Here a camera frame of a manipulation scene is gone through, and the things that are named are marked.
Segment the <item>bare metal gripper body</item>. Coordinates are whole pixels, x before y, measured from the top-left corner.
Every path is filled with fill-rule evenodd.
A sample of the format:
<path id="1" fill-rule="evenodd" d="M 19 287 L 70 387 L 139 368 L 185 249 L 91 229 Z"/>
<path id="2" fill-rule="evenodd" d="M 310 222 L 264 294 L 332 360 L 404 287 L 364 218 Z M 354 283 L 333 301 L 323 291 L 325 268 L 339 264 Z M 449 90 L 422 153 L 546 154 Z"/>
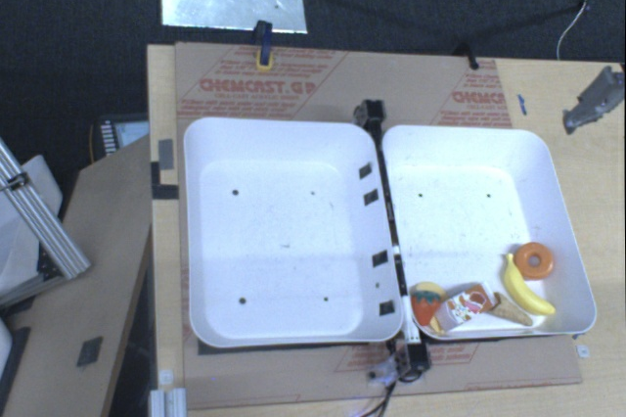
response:
<path id="1" fill-rule="evenodd" d="M 567 134 L 596 122 L 617 108 L 625 98 L 625 74 L 604 67 L 590 85 L 577 97 L 577 104 L 563 112 L 562 123 Z"/>

